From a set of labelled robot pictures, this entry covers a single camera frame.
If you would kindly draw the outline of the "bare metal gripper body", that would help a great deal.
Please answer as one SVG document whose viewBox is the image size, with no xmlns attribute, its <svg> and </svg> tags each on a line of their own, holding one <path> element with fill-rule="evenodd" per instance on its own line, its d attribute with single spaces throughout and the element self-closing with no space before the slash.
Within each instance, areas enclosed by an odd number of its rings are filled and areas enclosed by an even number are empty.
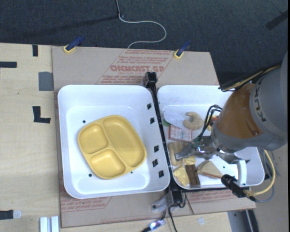
<svg viewBox="0 0 290 232">
<path fill-rule="evenodd" d="M 211 159 L 219 153 L 227 153 L 228 148 L 223 146 L 215 137 L 203 136 L 196 143 L 196 155 L 200 158 Z"/>
</svg>

